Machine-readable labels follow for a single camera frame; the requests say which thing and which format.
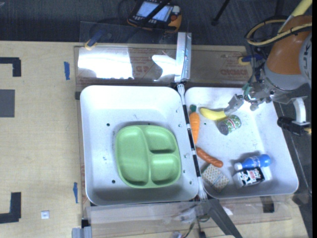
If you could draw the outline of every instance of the green plate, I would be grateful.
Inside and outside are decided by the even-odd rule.
[[[155,188],[176,182],[181,174],[175,136],[154,125],[121,129],[116,137],[115,156],[121,179],[135,188]]]

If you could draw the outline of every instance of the can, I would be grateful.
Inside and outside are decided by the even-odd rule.
[[[231,115],[218,122],[217,127],[223,135],[228,135],[229,133],[241,127],[241,120],[236,115]]]

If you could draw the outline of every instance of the toy sausage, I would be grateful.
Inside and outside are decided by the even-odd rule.
[[[196,147],[196,153],[197,155],[202,158],[204,161],[214,165],[217,168],[221,168],[223,166],[223,162],[210,156],[208,153],[206,153],[202,148]]]

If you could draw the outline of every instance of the wooden board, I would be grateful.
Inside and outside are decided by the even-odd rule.
[[[0,237],[70,237],[81,224],[74,45],[0,42],[1,57],[22,61],[21,77],[0,64],[0,89],[15,90],[15,117],[0,118],[1,213],[9,211],[11,192],[22,194],[21,219],[0,224]],[[41,219],[45,210],[49,219]]]

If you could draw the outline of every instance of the blue tape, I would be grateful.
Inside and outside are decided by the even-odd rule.
[[[74,192],[76,204],[78,204],[78,188],[77,188],[77,183],[76,182],[74,182],[73,192]]]
[[[259,54],[254,54],[253,56],[256,61],[259,61],[259,60],[262,60],[263,59],[263,56],[259,55]],[[246,57],[243,57],[242,58],[242,62],[251,62],[251,59],[252,59],[252,56],[246,56]]]
[[[64,62],[64,72],[65,72],[65,77],[66,77],[66,80],[70,80],[70,69],[69,69],[69,63],[68,62]]]
[[[105,29],[100,29],[97,33],[94,34],[94,36],[88,41],[87,46],[91,47],[93,46],[96,42],[100,40],[100,38],[105,35],[106,30]]]

